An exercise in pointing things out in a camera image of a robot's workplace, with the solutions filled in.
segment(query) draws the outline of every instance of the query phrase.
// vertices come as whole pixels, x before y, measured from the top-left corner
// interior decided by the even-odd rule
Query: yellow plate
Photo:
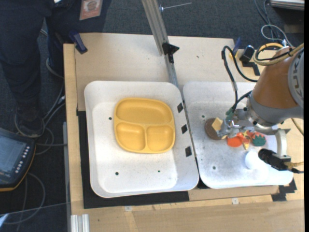
[[[114,111],[118,144],[138,153],[163,153],[175,143],[172,110],[162,101],[145,98],[120,100]]]

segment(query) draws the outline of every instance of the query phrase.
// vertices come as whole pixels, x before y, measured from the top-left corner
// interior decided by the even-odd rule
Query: person's leg
[[[62,43],[71,43],[69,32],[103,32],[108,8],[112,0],[103,0],[101,14],[98,17],[79,20],[82,0],[62,0],[55,5],[53,13],[46,18],[48,26],[49,65],[63,76]]]
[[[37,38],[46,13],[40,0],[0,0],[0,64],[17,102],[16,127],[30,137],[43,133]]]

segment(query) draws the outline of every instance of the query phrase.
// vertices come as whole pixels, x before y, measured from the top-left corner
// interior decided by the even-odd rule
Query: black floor
[[[263,6],[263,1],[257,0],[259,6]],[[234,41],[240,37],[241,48],[245,48],[249,44],[258,48],[270,42],[261,34],[260,30],[265,22],[257,12],[253,0],[158,0],[158,2],[165,8],[190,3],[163,11],[162,16],[168,35],[232,38]],[[286,31],[287,38],[294,46],[304,42],[303,11],[275,9],[268,5],[267,13],[272,24]],[[141,1],[114,0],[108,12],[104,32],[152,34]],[[46,69],[45,61],[48,57],[46,36],[41,34],[38,41],[42,56],[41,102],[43,111],[47,112],[58,97],[63,80],[51,75]],[[0,94],[0,127],[16,132],[14,128],[14,100],[7,87],[2,70],[0,71]],[[65,108],[62,107],[48,125],[54,136],[54,144],[63,143],[62,126],[65,121]],[[50,139],[48,132],[40,139],[40,142],[45,143],[46,139]],[[46,149],[46,147],[40,146],[37,153]],[[44,184],[46,191],[44,207],[66,202],[63,147],[52,147],[45,153],[36,155],[29,172],[38,177]],[[21,211],[25,192],[26,181],[23,181],[16,190],[0,193],[0,214]],[[39,181],[28,175],[27,199],[24,209],[39,207],[43,198],[42,194]],[[66,231],[66,210],[64,206],[61,205],[61,207],[53,215],[45,216],[46,223],[50,223],[50,226],[44,231]],[[29,222],[34,226],[40,224],[38,221],[41,221],[42,217],[37,215],[37,217],[34,216],[31,219]],[[37,227],[37,230],[30,229],[29,223],[27,225],[21,223],[20,231],[41,230],[39,227]]]

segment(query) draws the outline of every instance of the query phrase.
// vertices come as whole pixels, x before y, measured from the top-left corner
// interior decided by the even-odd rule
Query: id badge
[[[82,0],[80,20],[100,16],[103,0]]]

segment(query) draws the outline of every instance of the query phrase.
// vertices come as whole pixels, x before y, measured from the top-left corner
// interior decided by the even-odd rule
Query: shoe
[[[23,136],[37,138],[42,136],[45,124],[41,116],[39,102],[17,102],[15,126]]]
[[[53,75],[55,75],[55,76],[57,76],[57,77],[63,78],[62,75],[58,74],[55,70],[53,70],[52,66],[51,66],[50,63],[49,63],[49,58],[46,60],[46,67],[47,67],[48,71],[49,71],[51,74],[53,74]]]

